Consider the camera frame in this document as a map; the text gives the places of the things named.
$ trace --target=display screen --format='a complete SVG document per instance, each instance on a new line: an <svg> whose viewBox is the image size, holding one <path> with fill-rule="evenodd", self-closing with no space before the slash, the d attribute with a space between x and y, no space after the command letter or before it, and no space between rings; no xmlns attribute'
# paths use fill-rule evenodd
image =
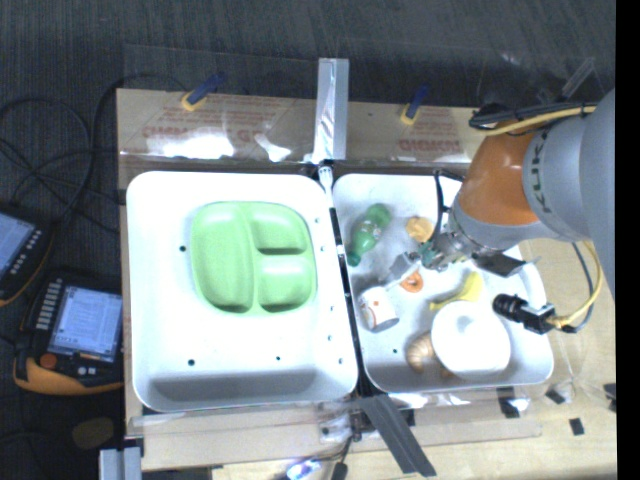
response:
<svg viewBox="0 0 640 480"><path fill-rule="evenodd" d="M122 297L78 286L67 286L56 324L49 341L49 352L74 352L113 362L119 343Z"/></svg>
<svg viewBox="0 0 640 480"><path fill-rule="evenodd" d="M12 267L16 255L36 227L0 213L0 278Z"/></svg>

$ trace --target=green divided plate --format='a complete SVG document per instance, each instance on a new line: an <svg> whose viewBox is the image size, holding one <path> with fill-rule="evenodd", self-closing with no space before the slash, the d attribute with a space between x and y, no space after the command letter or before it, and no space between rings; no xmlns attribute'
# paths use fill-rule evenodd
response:
<svg viewBox="0 0 640 480"><path fill-rule="evenodd" d="M317 289L309 229L281 204L220 202L201 208L191 227L191 266L200 295L232 313L291 311Z"/></svg>

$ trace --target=green bottle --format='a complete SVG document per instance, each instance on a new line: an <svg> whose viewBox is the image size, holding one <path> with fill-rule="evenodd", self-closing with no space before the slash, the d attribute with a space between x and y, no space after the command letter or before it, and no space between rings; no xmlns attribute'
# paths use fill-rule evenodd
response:
<svg viewBox="0 0 640 480"><path fill-rule="evenodd" d="M352 267L358 266L362 255L375 247L390 222L391 212L385 205L376 203L369 206L351 233L347 263Z"/></svg>

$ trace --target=blue and yellow clip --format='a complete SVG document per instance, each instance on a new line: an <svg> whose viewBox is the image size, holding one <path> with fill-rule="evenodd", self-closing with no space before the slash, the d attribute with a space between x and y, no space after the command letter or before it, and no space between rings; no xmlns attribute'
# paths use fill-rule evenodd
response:
<svg viewBox="0 0 640 480"><path fill-rule="evenodd" d="M412 125L416 122L420 105L422 105L422 101L426 98L428 92L429 86L427 84L422 84L413 95L411 102L404 106L402 114L400 115L400 120L404 124Z"/></svg>
<svg viewBox="0 0 640 480"><path fill-rule="evenodd" d="M188 92L182 97L182 100L180 100L182 106L185 110L193 112L205 102L207 94L215 92L226 80L227 75L222 71L210 76L193 91Z"/></svg>

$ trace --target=black floor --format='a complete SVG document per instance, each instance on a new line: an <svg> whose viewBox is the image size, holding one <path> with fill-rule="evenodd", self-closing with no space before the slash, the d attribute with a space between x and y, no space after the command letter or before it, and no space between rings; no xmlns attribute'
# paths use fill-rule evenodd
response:
<svg viewBox="0 0 640 480"><path fill-rule="evenodd" d="M153 72L128 86L175 89L167 76L189 86L207 70L176 59L231 54L248 70L247 59L276 66L339 56L352 63L353 100L405 101L428 80L427 103L465 106L538 103L583 65L593 71L574 97L599 99L615 85L616 0L0 0L0 9L0 201L72 216L51 266L100 277L120 275L111 89L125 75ZM312 80L291 73L253 82L263 94L314 94ZM91 138L104 149L91 172L94 192L65 213L25 165L86 148ZM77 186L88 161L67 156L43 172ZM68 202L75 186L55 190ZM27 303L0 308L9 341ZM120 442L121 393L21 392L12 358L0 343L0 478L98 478L98 449Z"/></svg>

